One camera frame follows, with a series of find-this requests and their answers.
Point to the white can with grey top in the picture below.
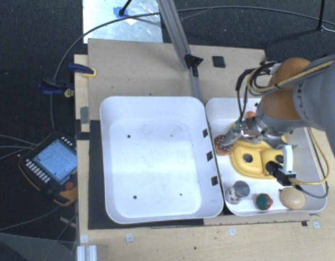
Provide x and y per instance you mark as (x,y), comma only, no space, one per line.
(236,193)

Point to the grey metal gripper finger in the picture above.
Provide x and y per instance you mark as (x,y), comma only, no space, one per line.
(236,133)
(228,140)

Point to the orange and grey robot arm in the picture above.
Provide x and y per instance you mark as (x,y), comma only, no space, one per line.
(311,102)

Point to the brown cardboard board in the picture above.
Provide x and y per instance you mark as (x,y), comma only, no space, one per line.
(142,69)

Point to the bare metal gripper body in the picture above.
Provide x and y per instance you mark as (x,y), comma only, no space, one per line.
(251,129)

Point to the white plastic tray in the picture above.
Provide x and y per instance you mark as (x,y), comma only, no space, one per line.
(229,173)
(156,159)

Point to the small orange round toy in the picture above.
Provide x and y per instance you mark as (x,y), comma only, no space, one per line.
(250,115)

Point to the black cylinder on white bracket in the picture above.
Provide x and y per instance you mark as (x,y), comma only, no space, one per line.
(281,173)

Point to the red and green strawberry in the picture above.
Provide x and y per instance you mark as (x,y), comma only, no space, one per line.
(264,201)

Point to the brown sprinkled doughnut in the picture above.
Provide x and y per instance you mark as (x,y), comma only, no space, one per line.
(220,145)

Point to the beige bread roll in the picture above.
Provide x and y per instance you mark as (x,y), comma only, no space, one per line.
(292,198)

